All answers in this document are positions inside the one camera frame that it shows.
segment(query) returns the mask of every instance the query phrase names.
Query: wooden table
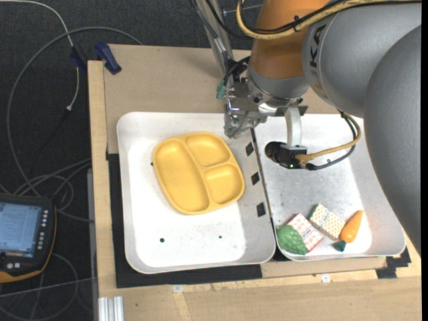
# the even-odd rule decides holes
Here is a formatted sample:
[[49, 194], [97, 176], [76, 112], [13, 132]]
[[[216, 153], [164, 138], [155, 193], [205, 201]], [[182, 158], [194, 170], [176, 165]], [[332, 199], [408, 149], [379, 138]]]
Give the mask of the wooden table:
[[[100, 298], [123, 297], [129, 320], [421, 320], [421, 258], [411, 242], [411, 263], [397, 278], [377, 270], [395, 258], [269, 261], [263, 278], [197, 285], [116, 287], [108, 153], [118, 153], [116, 123], [127, 112], [218, 112], [221, 77], [211, 49], [110, 45], [122, 71], [113, 76], [101, 61], [88, 62], [92, 168]], [[235, 59], [248, 51], [234, 51]], [[315, 93], [308, 113], [335, 113]]]

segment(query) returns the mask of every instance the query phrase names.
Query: teal connector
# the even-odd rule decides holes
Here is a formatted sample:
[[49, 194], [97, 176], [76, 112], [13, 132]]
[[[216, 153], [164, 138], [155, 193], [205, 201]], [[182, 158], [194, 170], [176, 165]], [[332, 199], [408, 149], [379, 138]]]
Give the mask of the teal connector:
[[217, 99], [220, 99], [220, 100], [224, 99], [225, 91], [226, 91], [226, 86], [223, 84], [223, 81], [222, 81], [217, 86]]

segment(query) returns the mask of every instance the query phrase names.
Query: yellow cable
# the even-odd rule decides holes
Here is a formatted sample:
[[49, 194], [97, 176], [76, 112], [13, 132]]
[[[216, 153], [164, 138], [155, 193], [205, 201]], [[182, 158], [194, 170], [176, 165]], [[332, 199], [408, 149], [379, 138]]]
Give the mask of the yellow cable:
[[359, 6], [359, 5], [367, 5], [369, 3], [385, 3], [385, 2], [393, 2], [393, 1], [399, 1], [399, 2], [406, 2], [406, 1], [422, 1], [422, 0], [347, 0], [341, 3], [337, 3], [315, 15], [313, 15], [312, 17], [308, 18], [307, 20], [298, 23], [295, 25], [294, 28], [288, 29], [286, 31], [282, 31], [279, 33], [269, 33], [269, 34], [264, 34], [264, 33], [258, 33], [258, 32], [254, 32], [252, 30], [250, 30], [249, 28], [247, 28], [242, 20], [242, 16], [241, 16], [241, 5], [243, 4], [245, 0], [241, 0], [241, 3], [238, 3], [237, 8], [236, 8], [236, 20], [237, 23], [239, 25], [239, 27], [241, 28], [242, 32], [244, 32], [246, 35], [252, 37], [252, 38], [256, 38], [256, 39], [278, 39], [278, 38], [283, 38], [283, 37], [287, 37], [295, 32], [298, 32], [300, 30], [302, 30], [303, 28], [312, 25], [313, 23], [316, 23], [317, 21], [328, 17], [329, 15], [332, 15], [334, 13], [337, 13], [339, 11], [342, 11], [344, 9], [347, 8], [351, 8], [351, 7], [355, 7], [355, 6]]
[[312, 154], [297, 154], [296, 159], [300, 162], [300, 164], [306, 164], [308, 161], [311, 161], [319, 156], [324, 156], [325, 154], [329, 154], [332, 152], [344, 150], [348, 147], [354, 146], [361, 139], [361, 129], [358, 123], [355, 121], [353, 117], [351, 117], [348, 113], [342, 113], [345, 118], [348, 118], [355, 126], [356, 129], [356, 138], [352, 142], [348, 142], [346, 144], [336, 146], [334, 148], [329, 148], [320, 152], [315, 152]]

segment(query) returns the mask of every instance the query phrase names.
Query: black mat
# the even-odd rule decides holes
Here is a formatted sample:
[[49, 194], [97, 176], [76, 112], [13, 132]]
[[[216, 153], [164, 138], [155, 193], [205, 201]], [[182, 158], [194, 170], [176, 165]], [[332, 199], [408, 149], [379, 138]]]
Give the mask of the black mat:
[[260, 265], [212, 267], [208, 269], [167, 272], [164, 274], [142, 274], [135, 271], [128, 264], [124, 252], [124, 225], [119, 155], [109, 154], [107, 159], [110, 172], [110, 204], [112, 211], [116, 285], [118, 288], [159, 284], [203, 284], [261, 278]]

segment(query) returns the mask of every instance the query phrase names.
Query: yellow plate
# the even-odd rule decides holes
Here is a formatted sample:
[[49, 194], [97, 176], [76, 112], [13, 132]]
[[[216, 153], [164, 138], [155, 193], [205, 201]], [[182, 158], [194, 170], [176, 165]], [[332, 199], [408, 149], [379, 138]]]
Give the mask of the yellow plate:
[[194, 132], [168, 138], [153, 152], [153, 167], [170, 204], [200, 214], [238, 200], [245, 183], [230, 148], [216, 134]]

